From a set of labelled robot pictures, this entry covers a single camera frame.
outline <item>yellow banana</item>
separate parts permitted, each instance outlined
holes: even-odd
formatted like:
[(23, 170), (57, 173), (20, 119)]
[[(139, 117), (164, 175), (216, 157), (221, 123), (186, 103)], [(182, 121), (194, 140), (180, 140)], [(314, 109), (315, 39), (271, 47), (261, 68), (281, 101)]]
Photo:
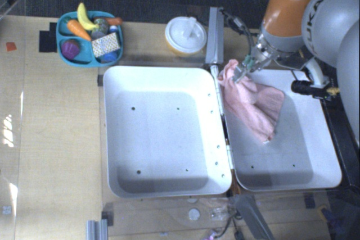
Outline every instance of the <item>yellow banana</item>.
[(82, 2), (78, 6), (78, 21), (80, 22), (81, 26), (84, 27), (86, 30), (93, 30), (95, 28), (98, 28), (98, 24), (94, 24), (88, 18), (86, 7)]

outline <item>white lid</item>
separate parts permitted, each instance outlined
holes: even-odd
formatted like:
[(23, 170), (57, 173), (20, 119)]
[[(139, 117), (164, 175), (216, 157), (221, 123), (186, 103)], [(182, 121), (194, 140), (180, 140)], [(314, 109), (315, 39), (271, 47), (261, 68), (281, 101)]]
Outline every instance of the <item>white lid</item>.
[(183, 53), (196, 53), (206, 44), (206, 31), (194, 17), (171, 19), (165, 37), (172, 47)]

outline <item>pink towel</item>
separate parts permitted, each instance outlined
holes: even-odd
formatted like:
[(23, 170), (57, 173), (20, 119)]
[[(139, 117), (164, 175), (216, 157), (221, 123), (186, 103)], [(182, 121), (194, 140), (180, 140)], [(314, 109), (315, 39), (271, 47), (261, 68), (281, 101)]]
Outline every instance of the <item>pink towel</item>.
[(222, 86), (224, 106), (260, 141), (270, 141), (275, 135), (284, 94), (274, 87), (256, 84), (247, 76), (234, 83), (232, 77), (237, 64), (236, 60), (230, 60), (218, 78)]

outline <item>blue plate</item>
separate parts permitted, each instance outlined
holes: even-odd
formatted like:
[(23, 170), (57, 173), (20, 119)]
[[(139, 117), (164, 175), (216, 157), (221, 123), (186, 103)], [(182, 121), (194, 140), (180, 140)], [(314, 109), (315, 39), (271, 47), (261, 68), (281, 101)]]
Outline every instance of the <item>blue plate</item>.
[[(101, 67), (101, 66), (110, 66), (119, 61), (121, 56), (123, 55), (123, 33), (120, 26), (118, 26), (119, 31), (117, 32), (120, 49), (116, 50), (116, 59), (111, 62), (101, 63), (101, 58), (96, 58), (93, 51), (92, 45), (90, 41), (87, 41), (81, 37), (75, 36), (68, 30), (66, 26), (66, 20), (70, 17), (71, 19), (77, 19), (78, 14), (76, 11), (69, 12), (60, 17), (56, 25), (56, 43), (57, 50), (61, 57), (61, 59), (69, 65), (77, 66), (77, 67)], [(114, 17), (114, 15), (102, 12), (102, 11), (88, 11), (89, 19), (93, 19), (94, 17)], [(79, 43), (80, 53), (75, 56), (74, 59), (69, 60), (64, 57), (61, 52), (61, 45), (67, 40), (76, 40)]]

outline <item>table surface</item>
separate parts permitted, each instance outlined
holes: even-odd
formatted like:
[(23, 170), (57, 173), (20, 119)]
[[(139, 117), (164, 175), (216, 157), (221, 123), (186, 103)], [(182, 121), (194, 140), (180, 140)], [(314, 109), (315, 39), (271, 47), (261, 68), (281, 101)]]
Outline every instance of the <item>table surface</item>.
[[(20, 41), (14, 27), (26, 23), (15, 239), (85, 239), (86, 221), (100, 220), (106, 197), (127, 212), (127, 221), (131, 222), (125, 226), (132, 225), (131, 233), (139, 231), (139, 234), (120, 236), (128, 233), (115, 229), (110, 239), (201, 239), (208, 229), (196, 224), (160, 233), (161, 229), (166, 229), (161, 218), (171, 216), (181, 222), (182, 214), (178, 209), (183, 206), (181, 202), (178, 207), (171, 204), (170, 210), (163, 210), (156, 201), (127, 202), (107, 195), (102, 160), (104, 149), (101, 147), (101, 94), (97, 82), (103, 71), (69, 66), (57, 53), (39, 53), (39, 31), (49, 30), (49, 23), (57, 19), (9, 18), (13, 26), (4, 28), (7, 42), (9, 39), (15, 43)], [(156, 51), (163, 55), (161, 63), (167, 63), (169, 57), (173, 57), (166, 48), (165, 25), (124, 22), (122, 28), (124, 49), (128, 51), (123, 61), (128, 57), (137, 62), (144, 49), (149, 56), (146, 60), (152, 61)], [(245, 49), (239, 49), (239, 43), (245, 45), (246, 40), (239, 39), (235, 32), (225, 29), (224, 47), (229, 58), (244, 58)], [(4, 40), (0, 41), (0, 48), (4, 49)], [(315, 193), (314, 200), (317, 206), (329, 204), (322, 192)], [(262, 202), (261, 211), (277, 239), (288, 239), (290, 234), (292, 239), (330, 239), (327, 225), (317, 210), (306, 209), (298, 194), (259, 196), (258, 201)], [(147, 217), (141, 216), (144, 211)], [(221, 227), (219, 223), (215, 221), (214, 227)], [(152, 227), (153, 233), (145, 233), (140, 229), (142, 226)], [(246, 239), (251, 239), (244, 221), (240, 221), (239, 226)], [(234, 229), (229, 229), (222, 239), (233, 239), (233, 233)]]

